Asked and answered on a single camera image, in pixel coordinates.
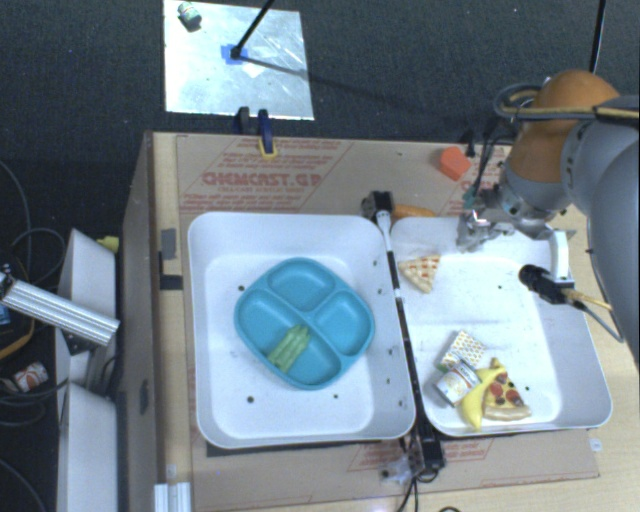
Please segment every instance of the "black carpet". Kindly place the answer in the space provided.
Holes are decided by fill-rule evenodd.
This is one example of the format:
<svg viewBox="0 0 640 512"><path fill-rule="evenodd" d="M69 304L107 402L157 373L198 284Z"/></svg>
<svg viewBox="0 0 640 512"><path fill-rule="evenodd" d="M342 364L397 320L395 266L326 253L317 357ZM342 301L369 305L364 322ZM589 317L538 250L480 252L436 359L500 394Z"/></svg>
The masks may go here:
<svg viewBox="0 0 640 512"><path fill-rule="evenodd" d="M301 13L316 117L275 121L277 135L456 141L468 128L482 130L505 85L587 69L598 1L279 0L275 7ZM637 0L608 3L597 73L622 93L638 94L639 27ZM161 0L3 2L0 48L0 159L22 183L34 226L65 236L71 227L117 234L143 130L231 131L228 117L164 111ZM0 194L6 248L25 223L2 171ZM46 236L34 241L34 274L53 264L55 250ZM33 359L51 364L51 339L43 331L0 376ZM0 458L52 511L53 403L49 413L29 429L0 428ZM36 510L2 468L0 510Z"/></svg>

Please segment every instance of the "green object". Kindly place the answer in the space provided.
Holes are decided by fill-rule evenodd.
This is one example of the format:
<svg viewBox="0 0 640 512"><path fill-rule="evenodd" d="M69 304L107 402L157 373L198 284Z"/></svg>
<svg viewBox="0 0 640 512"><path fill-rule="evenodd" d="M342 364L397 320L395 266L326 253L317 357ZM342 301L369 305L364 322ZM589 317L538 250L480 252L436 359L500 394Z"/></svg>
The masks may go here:
<svg viewBox="0 0 640 512"><path fill-rule="evenodd" d="M309 328L304 325L294 325L287 331L284 338L269 353L267 359L271 364L279 368L284 373L296 362L300 354L309 345L311 335Z"/></svg>

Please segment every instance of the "black metal bar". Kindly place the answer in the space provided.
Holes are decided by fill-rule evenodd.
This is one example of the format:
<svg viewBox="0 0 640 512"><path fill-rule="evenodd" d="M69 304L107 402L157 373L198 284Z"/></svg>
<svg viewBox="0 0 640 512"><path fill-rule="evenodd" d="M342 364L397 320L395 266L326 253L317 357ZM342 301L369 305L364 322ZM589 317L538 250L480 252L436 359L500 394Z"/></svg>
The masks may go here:
<svg viewBox="0 0 640 512"><path fill-rule="evenodd" d="M242 36L242 39L240 39L240 42L237 45L235 45L233 48L231 48L230 55L232 59L238 60L240 58L240 53L242 52L242 48L244 47L245 44L247 44L247 41L251 37L251 34L253 34L256 28L258 28L258 25L262 21L262 18L264 18L264 15L267 14L267 11L271 9L271 6L275 1L276 0L267 0L267 2L264 4L262 9L256 16L256 19L253 20L253 23L251 24L249 29L244 33L244 35Z"/></svg>
<svg viewBox="0 0 640 512"><path fill-rule="evenodd" d="M596 28L593 34L593 44L591 45L591 60L589 62L589 71L591 73L595 73L596 67L598 66L598 56L600 55L600 45L602 43L602 28L604 27L604 11L606 7L606 0L600 0L598 4Z"/></svg>

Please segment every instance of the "blue bowl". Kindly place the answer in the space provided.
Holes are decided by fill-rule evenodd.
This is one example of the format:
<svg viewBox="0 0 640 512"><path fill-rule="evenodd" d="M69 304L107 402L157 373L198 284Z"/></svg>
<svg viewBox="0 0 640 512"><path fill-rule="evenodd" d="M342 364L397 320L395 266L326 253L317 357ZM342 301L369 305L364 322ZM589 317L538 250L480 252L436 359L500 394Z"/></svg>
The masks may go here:
<svg viewBox="0 0 640 512"><path fill-rule="evenodd" d="M235 327L272 372L302 389L321 389L362 355L375 330L369 306L328 268L291 258L263 274L240 297ZM287 373L267 356L294 325L309 328L309 344Z"/></svg>

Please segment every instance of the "pizza slice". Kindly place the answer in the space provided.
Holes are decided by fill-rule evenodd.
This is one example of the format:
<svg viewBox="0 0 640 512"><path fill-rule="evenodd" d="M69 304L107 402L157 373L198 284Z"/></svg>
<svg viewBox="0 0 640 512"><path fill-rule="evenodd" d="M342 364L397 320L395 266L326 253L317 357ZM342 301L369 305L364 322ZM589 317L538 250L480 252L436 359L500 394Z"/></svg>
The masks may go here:
<svg viewBox="0 0 640 512"><path fill-rule="evenodd" d="M494 357L491 368L499 366L500 361ZM483 416L488 420L499 421L518 421L531 416L531 409L525 405L507 372L498 375L485 391Z"/></svg>
<svg viewBox="0 0 640 512"><path fill-rule="evenodd" d="M411 284L424 293L433 289L433 281L440 265L440 255L422 256L413 260L401 261L398 268Z"/></svg>

